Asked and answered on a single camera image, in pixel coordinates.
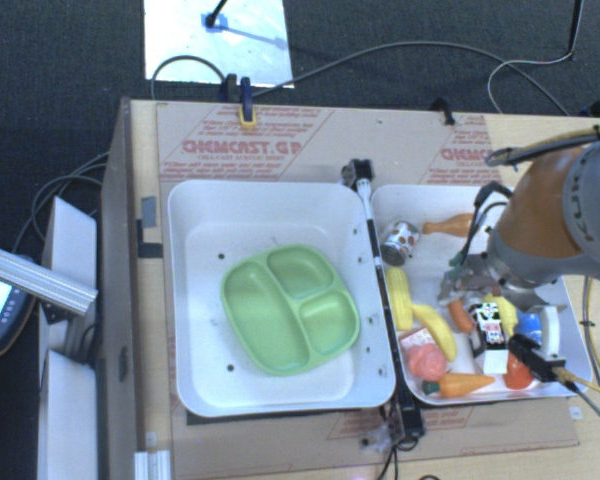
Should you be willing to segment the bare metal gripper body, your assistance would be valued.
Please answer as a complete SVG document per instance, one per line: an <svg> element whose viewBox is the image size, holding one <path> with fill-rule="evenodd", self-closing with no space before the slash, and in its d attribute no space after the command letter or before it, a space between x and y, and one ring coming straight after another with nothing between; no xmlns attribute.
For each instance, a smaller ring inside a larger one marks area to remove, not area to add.
<svg viewBox="0 0 600 480"><path fill-rule="evenodd" d="M459 291L501 296L519 310L538 310L550 305L536 292L537 287L537 283L514 274L489 253L469 255L457 278Z"/></svg>

